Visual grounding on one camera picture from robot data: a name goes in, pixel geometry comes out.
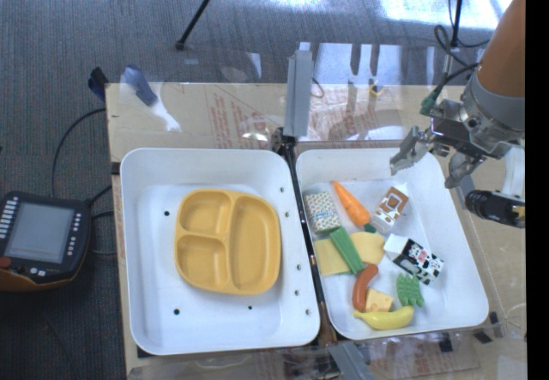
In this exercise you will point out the white plastic tray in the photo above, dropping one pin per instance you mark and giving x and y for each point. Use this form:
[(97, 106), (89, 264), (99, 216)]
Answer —
[(454, 297), (154, 284)]

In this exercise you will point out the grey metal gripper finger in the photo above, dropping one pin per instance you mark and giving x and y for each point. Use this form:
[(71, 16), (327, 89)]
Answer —
[(461, 168), (409, 153)]

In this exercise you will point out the yellow divided plate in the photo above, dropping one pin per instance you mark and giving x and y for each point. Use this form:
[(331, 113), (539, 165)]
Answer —
[(253, 241)]

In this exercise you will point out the yellow flat cheese slice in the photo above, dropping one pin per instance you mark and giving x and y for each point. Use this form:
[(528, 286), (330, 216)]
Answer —
[(328, 260)]

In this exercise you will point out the brown cardboard board red print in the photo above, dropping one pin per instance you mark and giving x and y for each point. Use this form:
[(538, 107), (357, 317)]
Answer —
[(180, 116)]

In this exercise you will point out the brown and white carton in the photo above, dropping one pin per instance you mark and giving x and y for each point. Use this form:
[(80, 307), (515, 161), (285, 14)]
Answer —
[(391, 207)]

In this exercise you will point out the orange sausage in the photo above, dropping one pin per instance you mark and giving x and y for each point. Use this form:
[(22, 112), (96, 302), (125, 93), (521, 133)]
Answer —
[(362, 286)]

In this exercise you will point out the orange carrot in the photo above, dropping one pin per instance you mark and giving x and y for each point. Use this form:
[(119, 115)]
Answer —
[(351, 204)]

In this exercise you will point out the yellow cheese wedge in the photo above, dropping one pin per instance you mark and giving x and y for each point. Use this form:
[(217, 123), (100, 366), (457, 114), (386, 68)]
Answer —
[(378, 301)]

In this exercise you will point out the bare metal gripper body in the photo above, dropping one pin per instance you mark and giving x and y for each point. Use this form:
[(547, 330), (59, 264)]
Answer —
[(465, 129)]

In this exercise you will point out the black cylinder on white bracket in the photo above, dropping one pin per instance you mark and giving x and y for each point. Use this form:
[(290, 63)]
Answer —
[(493, 206)]

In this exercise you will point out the yellow banana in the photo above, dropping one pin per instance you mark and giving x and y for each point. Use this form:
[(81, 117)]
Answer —
[(388, 319)]

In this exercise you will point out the white green patterned packet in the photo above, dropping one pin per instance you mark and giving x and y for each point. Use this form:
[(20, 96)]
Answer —
[(321, 212)]

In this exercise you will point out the black and white cow carton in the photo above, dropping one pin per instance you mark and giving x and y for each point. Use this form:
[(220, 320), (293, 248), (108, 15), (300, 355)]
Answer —
[(418, 260)]

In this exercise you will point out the pale yellow rounded piece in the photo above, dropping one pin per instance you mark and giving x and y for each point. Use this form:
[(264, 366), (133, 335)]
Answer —
[(371, 246)]

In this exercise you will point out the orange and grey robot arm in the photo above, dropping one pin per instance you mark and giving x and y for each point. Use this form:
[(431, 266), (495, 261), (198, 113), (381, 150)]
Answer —
[(502, 56)]

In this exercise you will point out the green ridged bar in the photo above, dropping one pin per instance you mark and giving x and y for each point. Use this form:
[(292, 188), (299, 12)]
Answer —
[(346, 249)]

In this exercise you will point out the green leaf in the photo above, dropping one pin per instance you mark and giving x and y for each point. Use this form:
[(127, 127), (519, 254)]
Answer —
[(409, 290)]

